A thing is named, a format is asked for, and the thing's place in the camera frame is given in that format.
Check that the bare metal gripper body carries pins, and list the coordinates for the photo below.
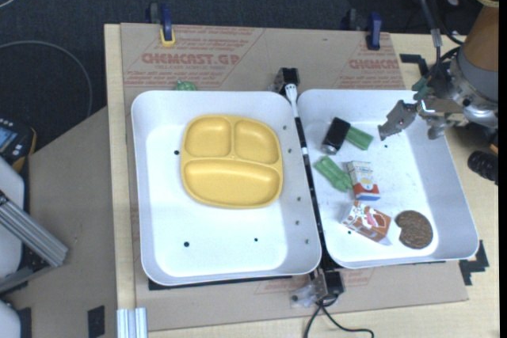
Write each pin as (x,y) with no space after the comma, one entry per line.
(471,111)

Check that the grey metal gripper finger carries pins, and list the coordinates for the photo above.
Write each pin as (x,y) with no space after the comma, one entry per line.
(398,118)
(436,127)

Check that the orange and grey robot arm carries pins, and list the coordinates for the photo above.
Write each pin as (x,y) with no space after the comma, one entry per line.
(481,35)

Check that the green toy vegetable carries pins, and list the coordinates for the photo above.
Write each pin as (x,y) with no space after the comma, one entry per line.
(332,172)
(360,137)

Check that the white plastic tray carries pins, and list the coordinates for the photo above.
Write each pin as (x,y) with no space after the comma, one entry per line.
(416,178)
(222,241)

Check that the black can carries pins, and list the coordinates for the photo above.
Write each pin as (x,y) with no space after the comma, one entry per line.
(336,132)

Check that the white orange and blue carton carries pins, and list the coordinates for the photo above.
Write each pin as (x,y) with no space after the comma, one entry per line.
(363,180)

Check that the thin black and white rod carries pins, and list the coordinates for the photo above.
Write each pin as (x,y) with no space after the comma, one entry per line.
(305,154)

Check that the brown biscuit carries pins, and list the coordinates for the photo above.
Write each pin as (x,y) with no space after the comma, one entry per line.
(415,230)

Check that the brown and white carton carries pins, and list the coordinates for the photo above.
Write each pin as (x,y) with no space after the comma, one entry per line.
(368,223)

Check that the yellow divided plate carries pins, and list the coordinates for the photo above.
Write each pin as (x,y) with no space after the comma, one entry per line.
(231,178)

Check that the brown cardboard board red print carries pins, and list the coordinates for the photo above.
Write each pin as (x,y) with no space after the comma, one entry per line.
(222,63)

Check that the small green toy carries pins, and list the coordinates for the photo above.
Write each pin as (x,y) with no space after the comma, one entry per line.
(186,85)

